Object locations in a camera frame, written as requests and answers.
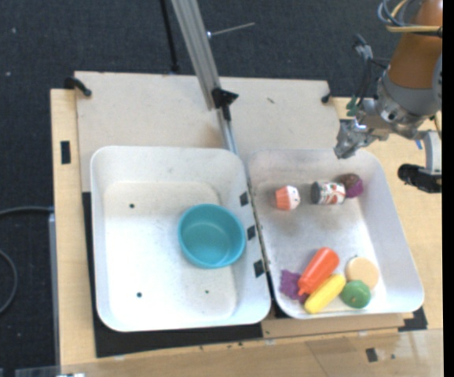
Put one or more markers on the orange toy bottle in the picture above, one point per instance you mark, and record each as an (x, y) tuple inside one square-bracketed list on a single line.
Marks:
[(318, 268)]

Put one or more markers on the beige toy biscuit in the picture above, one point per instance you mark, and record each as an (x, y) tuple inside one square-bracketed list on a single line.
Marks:
[(362, 271)]

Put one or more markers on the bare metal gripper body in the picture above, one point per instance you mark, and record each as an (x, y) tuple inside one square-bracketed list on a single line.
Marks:
[(392, 120)]

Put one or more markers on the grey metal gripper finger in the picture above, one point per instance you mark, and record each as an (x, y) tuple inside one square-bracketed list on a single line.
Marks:
[(345, 136), (354, 144)]

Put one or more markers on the purple toy grapes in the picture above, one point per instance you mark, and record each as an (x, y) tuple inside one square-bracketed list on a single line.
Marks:
[(288, 284)]

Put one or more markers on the green round toy food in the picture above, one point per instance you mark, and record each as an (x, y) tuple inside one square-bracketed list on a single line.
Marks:
[(355, 294)]

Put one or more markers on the white plastic tray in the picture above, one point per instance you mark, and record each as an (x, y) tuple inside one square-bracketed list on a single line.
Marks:
[(329, 230), (152, 249)]

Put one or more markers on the purple and brown toy food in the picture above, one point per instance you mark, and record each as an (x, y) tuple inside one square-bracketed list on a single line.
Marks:
[(352, 186)]

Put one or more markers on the blue bowl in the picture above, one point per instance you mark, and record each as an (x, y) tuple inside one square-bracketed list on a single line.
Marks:
[(211, 236)]

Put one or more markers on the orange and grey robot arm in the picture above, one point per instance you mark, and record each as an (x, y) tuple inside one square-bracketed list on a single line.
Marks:
[(415, 61)]

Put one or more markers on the pale flat board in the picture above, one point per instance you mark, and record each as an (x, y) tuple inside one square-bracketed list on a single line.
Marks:
[(144, 112)]

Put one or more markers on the small white and red can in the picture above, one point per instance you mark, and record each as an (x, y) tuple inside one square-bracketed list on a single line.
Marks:
[(329, 193)]

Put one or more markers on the thin black and white rod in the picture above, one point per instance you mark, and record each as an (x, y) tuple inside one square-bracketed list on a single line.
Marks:
[(259, 234)]

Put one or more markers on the black cylinder on white bracket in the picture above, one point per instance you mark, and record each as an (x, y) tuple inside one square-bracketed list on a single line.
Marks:
[(419, 177)]

